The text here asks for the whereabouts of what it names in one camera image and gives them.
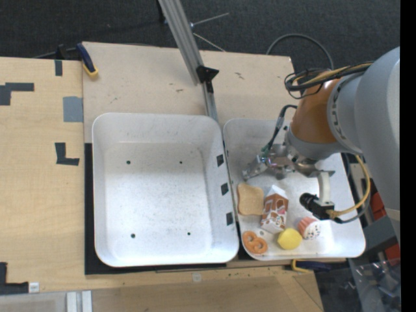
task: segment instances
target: lemon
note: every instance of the lemon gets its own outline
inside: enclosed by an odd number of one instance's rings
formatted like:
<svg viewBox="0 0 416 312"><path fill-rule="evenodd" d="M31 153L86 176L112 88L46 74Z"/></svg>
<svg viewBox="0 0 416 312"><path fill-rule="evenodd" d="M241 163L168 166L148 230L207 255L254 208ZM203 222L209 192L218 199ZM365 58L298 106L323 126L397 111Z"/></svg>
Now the lemon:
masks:
<svg viewBox="0 0 416 312"><path fill-rule="evenodd" d="M302 242L301 234L291 227L284 229L278 237L278 244L284 250L293 250Z"/></svg>

